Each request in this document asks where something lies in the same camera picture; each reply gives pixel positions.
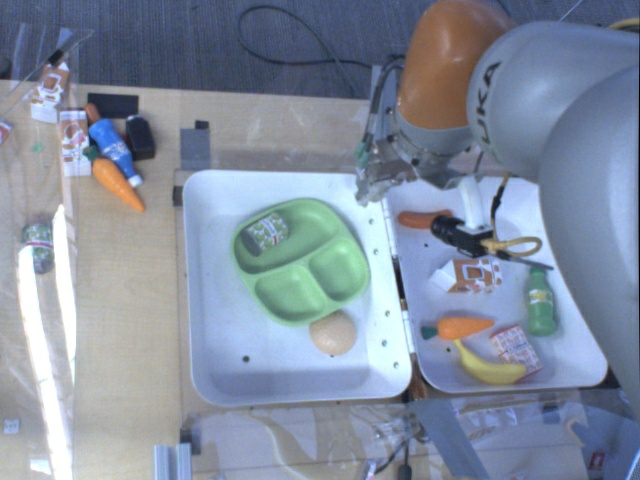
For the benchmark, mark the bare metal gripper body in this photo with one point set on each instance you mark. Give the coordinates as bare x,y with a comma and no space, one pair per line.
400,168

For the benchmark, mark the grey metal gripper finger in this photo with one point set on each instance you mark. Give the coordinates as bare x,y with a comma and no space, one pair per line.
364,192
380,189

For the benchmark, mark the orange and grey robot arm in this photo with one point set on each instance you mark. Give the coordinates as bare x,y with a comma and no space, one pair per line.
550,118

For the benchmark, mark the orange sausage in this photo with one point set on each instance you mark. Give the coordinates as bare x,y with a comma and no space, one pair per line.
417,219
92,113

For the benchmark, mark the green and white can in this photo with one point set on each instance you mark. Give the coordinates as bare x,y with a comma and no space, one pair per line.
38,248
267,232

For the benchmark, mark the green divided plate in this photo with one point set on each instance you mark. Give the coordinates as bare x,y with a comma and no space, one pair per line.
295,288

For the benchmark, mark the orange and white carton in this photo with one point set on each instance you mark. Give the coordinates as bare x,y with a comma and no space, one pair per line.
49,95
75,143
472,276

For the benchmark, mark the tan round bread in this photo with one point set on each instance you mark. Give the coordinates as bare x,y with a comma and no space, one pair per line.
333,333

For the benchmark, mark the orange carrot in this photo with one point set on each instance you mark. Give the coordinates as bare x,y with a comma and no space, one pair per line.
462,327
115,180

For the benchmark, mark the white plastic tray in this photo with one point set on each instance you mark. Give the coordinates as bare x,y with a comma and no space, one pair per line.
505,308
225,328

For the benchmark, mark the green bottle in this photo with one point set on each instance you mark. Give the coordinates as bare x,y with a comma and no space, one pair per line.
541,308

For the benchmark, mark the orange and white packet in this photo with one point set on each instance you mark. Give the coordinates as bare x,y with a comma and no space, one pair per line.
517,350

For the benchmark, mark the yellow banana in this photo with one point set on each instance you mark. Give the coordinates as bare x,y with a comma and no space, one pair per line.
487,372

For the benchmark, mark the black box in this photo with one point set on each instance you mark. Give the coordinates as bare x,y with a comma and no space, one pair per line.
141,138

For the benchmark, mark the blue bottle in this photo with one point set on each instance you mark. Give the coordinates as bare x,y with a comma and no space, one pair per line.
112,145

